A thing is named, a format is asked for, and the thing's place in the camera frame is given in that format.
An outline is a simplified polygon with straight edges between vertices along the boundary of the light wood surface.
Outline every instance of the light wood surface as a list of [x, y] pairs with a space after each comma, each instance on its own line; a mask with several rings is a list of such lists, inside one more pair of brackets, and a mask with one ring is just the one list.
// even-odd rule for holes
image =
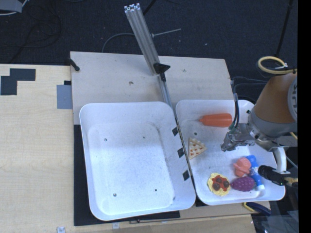
[[[0, 75], [10, 68], [35, 68], [36, 79], [18, 81], [16, 96], [0, 96], [0, 231], [116, 232], [111, 223], [73, 225], [73, 110], [57, 109], [56, 99], [56, 86], [71, 80], [70, 67], [0, 65]], [[118, 232], [256, 232], [241, 204], [190, 208], [181, 216], [121, 222]]]

